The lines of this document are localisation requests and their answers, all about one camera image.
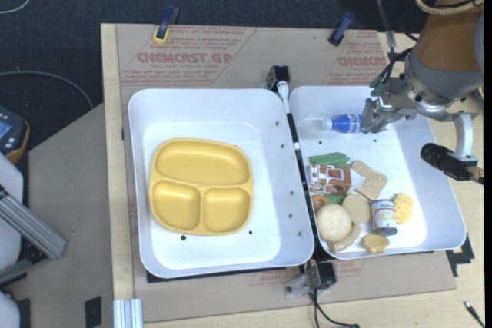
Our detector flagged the green pea pods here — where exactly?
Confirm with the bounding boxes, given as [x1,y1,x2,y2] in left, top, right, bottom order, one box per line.
[308,151,351,168]

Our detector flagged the yellow divided plate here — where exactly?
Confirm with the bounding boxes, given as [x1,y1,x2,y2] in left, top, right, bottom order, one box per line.
[148,137,254,237]

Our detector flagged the small white and red can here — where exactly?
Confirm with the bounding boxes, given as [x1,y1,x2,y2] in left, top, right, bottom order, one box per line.
[370,199,399,237]

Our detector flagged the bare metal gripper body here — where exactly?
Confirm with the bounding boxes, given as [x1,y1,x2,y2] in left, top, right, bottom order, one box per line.
[378,88,459,124]

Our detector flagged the yellow crinkled chip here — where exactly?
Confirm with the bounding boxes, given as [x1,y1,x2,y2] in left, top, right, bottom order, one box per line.
[362,234,391,253]

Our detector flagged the round beige biscuit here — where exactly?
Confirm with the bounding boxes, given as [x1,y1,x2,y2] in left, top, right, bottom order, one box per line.
[341,193,372,225]

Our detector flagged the beige bread slice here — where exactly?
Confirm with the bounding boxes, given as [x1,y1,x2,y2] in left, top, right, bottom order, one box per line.
[351,160,388,200]

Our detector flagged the thin black and white rod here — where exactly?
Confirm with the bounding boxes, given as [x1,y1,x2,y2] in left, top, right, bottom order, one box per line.
[277,81,315,266]

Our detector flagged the black cylinder on white bracket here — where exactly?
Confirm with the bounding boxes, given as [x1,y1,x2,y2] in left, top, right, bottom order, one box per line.
[420,113,484,185]

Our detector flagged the round beige bread bun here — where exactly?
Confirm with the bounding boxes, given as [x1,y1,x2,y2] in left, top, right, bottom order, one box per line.
[315,203,353,243]

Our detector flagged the brown and white carton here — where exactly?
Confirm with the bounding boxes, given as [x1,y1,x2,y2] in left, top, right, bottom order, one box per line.
[307,162,353,197]

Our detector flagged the black block with thin wires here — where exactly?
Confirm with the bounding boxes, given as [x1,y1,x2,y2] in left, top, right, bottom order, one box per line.
[265,65,291,91]
[284,260,338,299]

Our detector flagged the brown cardboard board red print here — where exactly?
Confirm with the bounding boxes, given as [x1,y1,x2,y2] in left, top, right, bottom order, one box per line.
[115,24,458,323]

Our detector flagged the clear bottle with blue label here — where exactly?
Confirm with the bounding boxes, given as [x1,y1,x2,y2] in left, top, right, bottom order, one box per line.
[299,113,366,134]

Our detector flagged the orange doughnut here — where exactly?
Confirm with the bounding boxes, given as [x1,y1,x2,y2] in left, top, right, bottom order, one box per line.
[311,194,330,213]

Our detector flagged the white plastic tray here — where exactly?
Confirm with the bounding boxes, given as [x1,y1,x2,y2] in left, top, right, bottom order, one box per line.
[288,85,467,260]
[127,88,315,279]

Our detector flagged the beige curved toy food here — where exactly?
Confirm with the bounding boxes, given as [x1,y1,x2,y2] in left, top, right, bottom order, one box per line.
[327,224,363,253]

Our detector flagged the yellow corn cob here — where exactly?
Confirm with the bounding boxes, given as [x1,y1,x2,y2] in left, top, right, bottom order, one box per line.
[392,192,415,225]

